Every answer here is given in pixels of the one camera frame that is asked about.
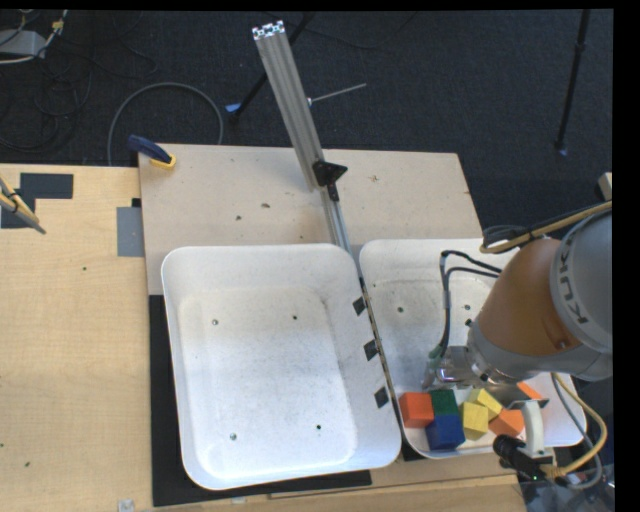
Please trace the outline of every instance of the green block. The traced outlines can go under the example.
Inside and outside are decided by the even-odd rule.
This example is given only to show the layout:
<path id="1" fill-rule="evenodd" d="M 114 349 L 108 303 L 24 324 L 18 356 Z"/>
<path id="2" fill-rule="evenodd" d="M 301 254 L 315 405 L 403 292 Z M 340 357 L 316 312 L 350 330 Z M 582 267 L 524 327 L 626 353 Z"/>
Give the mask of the green block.
<path id="1" fill-rule="evenodd" d="M 459 415 L 456 395 L 452 389 L 435 389 L 430 392 L 433 412 L 436 416 Z"/>

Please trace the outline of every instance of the red block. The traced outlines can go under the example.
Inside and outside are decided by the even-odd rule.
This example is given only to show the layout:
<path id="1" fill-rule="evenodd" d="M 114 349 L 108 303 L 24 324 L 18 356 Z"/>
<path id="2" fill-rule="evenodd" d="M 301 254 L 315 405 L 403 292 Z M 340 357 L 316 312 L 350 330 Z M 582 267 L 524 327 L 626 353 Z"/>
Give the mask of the red block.
<path id="1" fill-rule="evenodd" d="M 405 393 L 400 397 L 400 411 L 405 428 L 424 428 L 435 417 L 429 393 Z"/>

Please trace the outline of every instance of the wooden block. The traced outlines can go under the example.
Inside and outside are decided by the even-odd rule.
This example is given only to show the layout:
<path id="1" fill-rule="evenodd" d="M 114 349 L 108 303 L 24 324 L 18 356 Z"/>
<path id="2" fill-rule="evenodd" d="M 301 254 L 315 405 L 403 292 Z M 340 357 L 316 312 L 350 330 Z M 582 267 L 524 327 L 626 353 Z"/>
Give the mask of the wooden block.
<path id="1" fill-rule="evenodd" d="M 500 414 L 489 422 L 489 429 L 495 435 L 507 434 L 516 437 L 524 428 L 524 416 L 518 409 L 502 409 Z"/>
<path id="2" fill-rule="evenodd" d="M 500 411 L 502 411 L 502 404 L 484 388 L 472 389 L 467 401 L 478 405 L 484 405 L 489 414 L 489 421 L 493 420 L 498 416 L 498 414 L 500 414 Z"/>
<path id="3" fill-rule="evenodd" d="M 458 415 L 458 402 L 452 389 L 436 389 L 430 392 L 433 412 L 436 416 Z"/>
<path id="4" fill-rule="evenodd" d="M 518 382 L 518 388 L 532 400 L 543 400 L 542 395 L 524 381 Z"/>
<path id="5" fill-rule="evenodd" d="M 424 428 L 433 421 L 429 393 L 407 392 L 400 397 L 399 402 L 405 428 Z"/>
<path id="6" fill-rule="evenodd" d="M 457 412 L 436 415 L 425 431 L 430 450 L 455 450 L 466 441 L 462 421 Z"/>
<path id="7" fill-rule="evenodd" d="M 462 430 L 467 439 L 477 441 L 489 430 L 489 409 L 473 402 L 460 404 Z"/>

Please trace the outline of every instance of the wooden board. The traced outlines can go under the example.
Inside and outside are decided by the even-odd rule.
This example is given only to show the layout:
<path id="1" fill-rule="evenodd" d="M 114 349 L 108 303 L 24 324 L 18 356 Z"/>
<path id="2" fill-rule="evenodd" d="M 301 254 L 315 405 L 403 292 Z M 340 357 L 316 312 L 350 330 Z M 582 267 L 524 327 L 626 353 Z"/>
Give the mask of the wooden board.
<path id="1" fill-rule="evenodd" d="M 434 160 L 443 162 L 450 179 L 459 182 L 455 157 L 435 155 Z M 0 165 L 0 174 L 14 187 L 20 185 L 21 172 L 73 174 L 74 191 L 71 200 L 37 201 L 46 235 L 0 229 L 3 507 L 16 512 L 110 512 L 117 510 L 119 500 L 132 499 L 136 511 L 151 510 L 146 265 L 143 258 L 117 256 L 116 232 L 116 209 L 139 197 L 138 169 Z M 380 172 L 380 181 L 370 186 L 381 185 L 384 177 Z M 346 205 L 348 183 L 342 191 L 344 211 L 353 216 Z M 431 205 L 429 211 L 440 208 L 436 195 L 425 203 Z M 278 204 L 271 197 L 262 200 Z M 246 198 L 240 203 L 253 205 Z M 466 204 L 463 215 L 472 209 L 468 197 Z M 449 226 L 458 222 L 439 218 L 440 227 L 428 222 L 424 228 L 433 236 L 442 236 L 445 221 Z M 475 214 L 466 221 L 461 217 L 461 225 L 471 223 L 452 236 L 465 236 L 465 230 L 477 235 L 474 219 Z M 238 502 L 242 510 L 265 512 L 494 511 L 497 503 L 500 510 L 525 510 L 517 479 L 492 454 L 398 460 L 372 471 L 372 479 L 373 486 L 364 489 L 253 496 L 169 510 L 237 511 Z"/>
<path id="2" fill-rule="evenodd" d="M 318 191 L 292 148 L 163 144 L 167 171 L 140 158 L 149 293 L 162 294 L 164 257 L 188 245 L 331 242 Z M 376 238 L 481 236 L 457 155 L 327 150 L 348 167 L 340 204 L 357 260 Z"/>

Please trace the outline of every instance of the yellow cable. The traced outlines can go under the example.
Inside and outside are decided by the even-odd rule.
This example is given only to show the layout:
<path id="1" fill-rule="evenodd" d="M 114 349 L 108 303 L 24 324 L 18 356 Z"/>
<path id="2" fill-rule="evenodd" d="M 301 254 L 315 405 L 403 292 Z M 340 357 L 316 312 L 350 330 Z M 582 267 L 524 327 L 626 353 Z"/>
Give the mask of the yellow cable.
<path id="1" fill-rule="evenodd" d="M 569 215 L 564 219 L 553 222 L 551 224 L 547 224 L 546 226 L 542 226 L 538 229 L 534 229 L 530 233 L 525 233 L 524 235 L 520 235 L 519 237 L 513 238 L 511 240 L 506 240 L 497 245 L 492 245 L 490 247 L 486 247 L 484 244 L 480 246 L 480 252 L 483 254 L 496 254 L 500 252 L 507 251 L 509 249 L 513 249 L 514 247 L 528 242 L 532 238 L 537 238 L 539 236 L 545 235 L 552 231 L 556 231 L 557 229 L 563 228 L 565 226 L 569 226 L 574 224 L 582 219 L 589 217 L 590 215 L 603 212 L 605 210 L 609 210 L 612 208 L 613 200 L 609 200 L 605 203 L 593 206 L 588 208 L 582 212 L 574 213 L 573 215 Z"/>
<path id="2" fill-rule="evenodd" d="M 552 466 L 549 464 L 543 464 L 540 466 L 540 469 L 545 472 L 548 478 L 555 479 L 557 477 L 566 476 L 569 473 L 572 473 L 596 456 L 596 454 L 602 449 L 605 441 L 607 440 L 607 425 L 597 412 L 595 412 L 578 395 L 576 395 L 569 389 L 565 382 L 560 378 L 560 375 L 554 373 L 553 376 L 562 386 L 562 388 L 569 394 L 569 396 L 573 398 L 578 404 L 580 404 L 580 406 L 589 414 L 589 416 L 591 416 L 596 421 L 596 423 L 600 427 L 600 439 L 598 439 L 598 442 L 593 445 L 593 448 L 591 448 L 582 457 L 574 460 L 571 464 L 564 467 Z"/>

